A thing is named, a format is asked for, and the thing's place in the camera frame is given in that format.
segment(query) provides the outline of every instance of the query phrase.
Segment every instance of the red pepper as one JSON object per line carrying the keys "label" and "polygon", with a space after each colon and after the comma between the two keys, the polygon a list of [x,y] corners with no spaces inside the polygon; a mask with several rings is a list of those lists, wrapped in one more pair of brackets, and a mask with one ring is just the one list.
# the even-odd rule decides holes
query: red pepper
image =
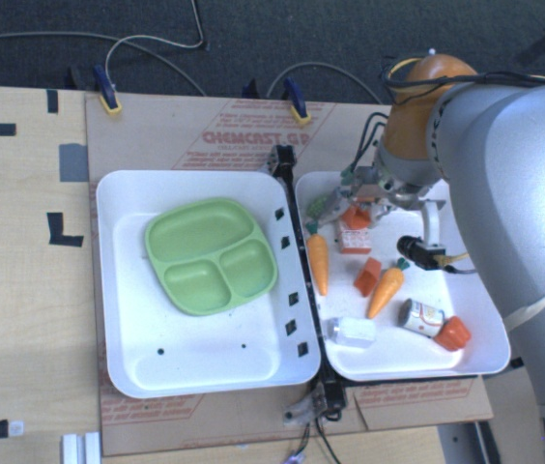
{"label": "red pepper", "polygon": [[464,325],[464,322],[457,316],[451,316],[434,337],[434,340],[442,345],[447,351],[457,351],[466,347],[472,338],[471,333]]}

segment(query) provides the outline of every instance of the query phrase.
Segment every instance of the cardboard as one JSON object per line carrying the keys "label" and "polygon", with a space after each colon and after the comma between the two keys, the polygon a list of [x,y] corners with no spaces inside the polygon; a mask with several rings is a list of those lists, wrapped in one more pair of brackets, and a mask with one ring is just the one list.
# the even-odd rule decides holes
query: cardboard
{"label": "cardboard", "polygon": [[[271,148],[294,146],[295,178],[343,170],[356,154],[363,124],[380,105],[308,102],[312,121],[299,126],[286,101],[121,95],[109,116],[86,95],[86,124],[103,455],[191,449],[300,438],[283,424],[284,408],[307,386],[137,400],[116,391],[104,359],[104,327],[95,192],[120,169],[266,170]],[[347,390],[341,421],[330,434],[476,421],[492,417],[481,378],[386,383]]]}

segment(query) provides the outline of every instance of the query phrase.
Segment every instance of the white tray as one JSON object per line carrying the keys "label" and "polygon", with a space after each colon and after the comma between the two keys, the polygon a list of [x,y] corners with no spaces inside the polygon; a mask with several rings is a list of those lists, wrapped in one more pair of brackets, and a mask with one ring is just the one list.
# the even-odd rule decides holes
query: white tray
{"label": "white tray", "polygon": [[[318,196],[330,193],[339,184],[338,172],[312,172],[302,176],[296,187],[301,219]],[[448,202],[448,185],[438,183],[428,194],[431,199],[446,201],[440,210],[441,240],[449,254],[465,251]],[[330,283],[326,297],[317,293],[316,301],[323,332],[327,320],[335,317],[365,318],[367,301],[353,283],[367,256],[393,266],[400,256],[397,240],[403,235],[423,237],[419,212],[397,210],[383,217],[370,230],[372,251],[365,254],[341,254],[334,241],[332,223],[319,230],[330,248]],[[470,260],[460,268],[472,268]],[[413,265],[404,272],[402,289],[373,320],[377,340],[367,349],[347,347],[325,340],[330,364],[340,375],[354,381],[436,378],[495,373],[504,369],[510,349],[502,319],[478,275],[452,275],[440,271],[423,271]],[[432,339],[397,326],[397,314],[403,302],[413,298],[445,312],[458,315],[471,331],[468,346],[455,353],[446,351]]]}
{"label": "white tray", "polygon": [[[158,282],[144,231],[156,215],[209,197],[235,199],[253,214],[278,279],[250,303],[189,316]],[[107,363],[119,391],[148,398],[297,385],[315,376],[321,353],[277,180],[259,172],[118,171],[100,181],[97,204]]]}

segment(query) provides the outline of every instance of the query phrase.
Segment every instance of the orange vegetable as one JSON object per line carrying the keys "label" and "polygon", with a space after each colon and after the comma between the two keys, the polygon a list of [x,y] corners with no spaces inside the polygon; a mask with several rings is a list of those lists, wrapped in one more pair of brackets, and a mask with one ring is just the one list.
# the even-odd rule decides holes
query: orange vegetable
{"label": "orange vegetable", "polygon": [[464,325],[464,322],[458,316],[451,316],[434,337],[434,340],[447,351],[454,352],[466,347],[471,337],[471,333]]}
{"label": "orange vegetable", "polygon": [[404,258],[399,258],[394,267],[384,272],[371,296],[367,308],[367,318],[375,317],[397,293],[405,280],[404,270],[409,266],[410,264]]}
{"label": "orange vegetable", "polygon": [[320,294],[326,296],[329,292],[329,246],[320,234],[312,234],[306,245],[311,274]]}

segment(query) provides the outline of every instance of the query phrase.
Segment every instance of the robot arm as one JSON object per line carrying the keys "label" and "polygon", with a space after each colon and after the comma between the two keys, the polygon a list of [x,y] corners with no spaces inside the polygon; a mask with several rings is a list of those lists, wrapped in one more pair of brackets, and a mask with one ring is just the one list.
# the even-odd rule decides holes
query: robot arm
{"label": "robot arm", "polygon": [[415,89],[399,90],[351,193],[414,210],[448,182],[460,235],[531,378],[545,443],[545,85],[465,80],[474,74],[446,55],[417,61],[406,78]]}

